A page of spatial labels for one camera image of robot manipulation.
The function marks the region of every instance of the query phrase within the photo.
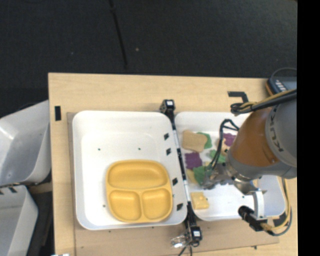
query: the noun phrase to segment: white plastic container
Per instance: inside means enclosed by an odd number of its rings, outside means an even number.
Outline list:
[[[0,186],[40,183],[51,170],[49,101],[0,119]]]
[[[89,230],[176,225],[187,216],[187,198],[170,120],[158,112],[82,111],[72,121],[75,209]],[[106,174],[123,160],[161,163],[172,183],[173,208],[160,222],[128,223],[108,208]]]
[[[0,192],[0,256],[26,256],[38,208],[24,185]]]
[[[217,149],[219,140],[219,128],[224,119],[231,119],[238,127],[246,120],[248,114],[234,116],[229,112],[181,112],[175,117],[180,145],[183,141],[183,132],[190,130],[194,133],[202,132],[210,135],[212,148],[203,150],[199,153],[203,163],[210,162],[210,151]],[[224,129],[224,133],[236,135],[237,132],[231,129]],[[192,151],[181,147],[184,166],[186,165],[185,154]],[[252,195],[243,195],[233,184],[216,185],[214,189],[204,190],[194,182],[188,182],[189,192],[203,192],[209,203],[208,209],[196,209],[194,213],[204,221],[217,221],[227,219],[240,219],[238,214],[239,207],[245,205],[254,209],[254,199]],[[279,216],[286,208],[286,202],[276,176],[263,176],[258,181],[258,187],[267,190],[263,195],[264,214],[267,217]]]

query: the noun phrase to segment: yellow sponge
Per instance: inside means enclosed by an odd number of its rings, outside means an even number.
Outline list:
[[[209,203],[203,192],[191,192],[191,201],[193,209],[208,209]]]
[[[195,178],[195,173],[192,170],[186,169],[186,175],[188,176],[188,179],[190,182],[196,183],[196,184],[198,183]]]

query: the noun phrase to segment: white tray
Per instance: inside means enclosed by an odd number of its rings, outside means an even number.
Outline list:
[[[75,209],[89,230],[176,225],[187,216],[187,198],[170,120],[158,112],[82,111],[72,121]],[[112,216],[106,198],[108,167],[122,160],[153,160],[168,171],[173,209],[153,223],[126,223]],[[183,204],[180,210],[177,205]]]
[[[248,117],[248,114],[241,114],[235,117],[229,112],[181,112],[175,117],[175,124],[178,138],[182,145],[183,131],[190,130],[195,133],[203,132],[209,134],[212,140],[212,148],[205,149],[200,153],[203,162],[210,162],[210,151],[217,149],[217,141],[219,139],[220,124],[224,119],[231,119],[239,127]],[[224,129],[224,133],[236,135],[237,132]],[[192,151],[181,147],[184,166],[185,154]],[[267,190],[264,194],[264,213],[266,216],[279,216],[286,208],[284,195],[281,190],[278,178],[276,176],[263,176],[258,181],[258,186]],[[208,199],[208,209],[197,209],[194,213],[204,221],[217,221],[226,219],[240,219],[238,209],[240,206],[248,206],[254,209],[254,200],[252,195],[244,196],[234,185],[218,184],[214,189],[204,190],[198,184],[189,181],[189,192],[203,192]]]

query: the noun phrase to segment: yellow divided plate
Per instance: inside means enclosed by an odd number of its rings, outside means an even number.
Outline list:
[[[159,222],[172,211],[173,198],[169,175],[159,162],[115,162],[107,170],[105,183],[109,209],[120,221]]]

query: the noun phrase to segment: black connector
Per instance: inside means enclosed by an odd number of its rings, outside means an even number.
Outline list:
[[[160,112],[165,114],[171,121],[172,128],[175,130],[175,114],[174,111],[176,109],[176,105],[173,99],[164,99],[159,108]]]
[[[255,219],[252,214],[254,213],[254,210],[247,206],[241,206],[238,209],[238,213],[241,216],[241,218],[249,223],[249,226],[255,230],[255,231],[264,231],[264,229],[261,226],[261,223],[267,223],[266,219],[257,220]]]
[[[191,231],[192,244],[199,244],[200,241],[202,240],[202,233],[201,233],[200,227],[191,226],[190,231]]]

